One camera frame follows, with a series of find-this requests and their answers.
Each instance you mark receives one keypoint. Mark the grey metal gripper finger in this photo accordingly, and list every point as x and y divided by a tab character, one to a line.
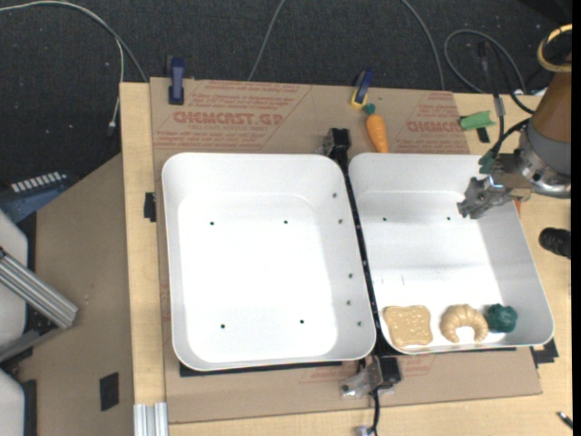
471	193
488	205

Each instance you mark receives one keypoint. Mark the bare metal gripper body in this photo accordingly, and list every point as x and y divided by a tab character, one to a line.
513	184

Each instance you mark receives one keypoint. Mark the white plastic tray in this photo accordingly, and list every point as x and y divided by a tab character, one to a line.
436	261
258	266

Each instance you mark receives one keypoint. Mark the orange carrot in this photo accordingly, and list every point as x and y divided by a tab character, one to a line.
377	132

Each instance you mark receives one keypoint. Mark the green broccoli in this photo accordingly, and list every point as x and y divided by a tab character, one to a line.
501	318

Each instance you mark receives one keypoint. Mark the beige croissant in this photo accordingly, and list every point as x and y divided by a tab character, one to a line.
463	318

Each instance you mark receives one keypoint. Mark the thin black rod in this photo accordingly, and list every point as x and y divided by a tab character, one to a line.
363	257

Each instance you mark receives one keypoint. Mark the tan toast slice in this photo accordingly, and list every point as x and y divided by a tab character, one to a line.
408	326

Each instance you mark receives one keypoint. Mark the brown cardboard board red print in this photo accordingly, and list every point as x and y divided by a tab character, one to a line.
281	398

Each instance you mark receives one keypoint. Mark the black cylinder on white bracket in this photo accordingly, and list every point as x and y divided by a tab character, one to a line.
556	242

